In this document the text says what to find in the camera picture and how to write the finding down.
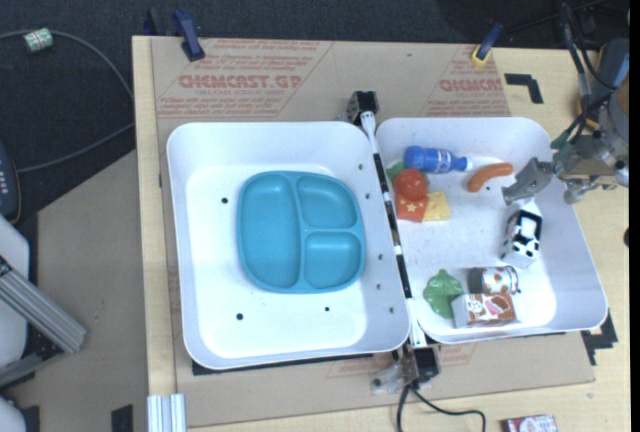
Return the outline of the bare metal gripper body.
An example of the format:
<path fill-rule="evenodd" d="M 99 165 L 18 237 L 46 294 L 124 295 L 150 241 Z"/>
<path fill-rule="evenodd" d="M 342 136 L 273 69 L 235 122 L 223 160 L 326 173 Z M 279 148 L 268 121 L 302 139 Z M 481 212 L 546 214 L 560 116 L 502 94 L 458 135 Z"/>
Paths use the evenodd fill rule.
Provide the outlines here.
<path fill-rule="evenodd" d="M 613 137 L 580 137 L 555 154 L 555 172 L 577 188 L 629 186 L 629 149 Z"/>

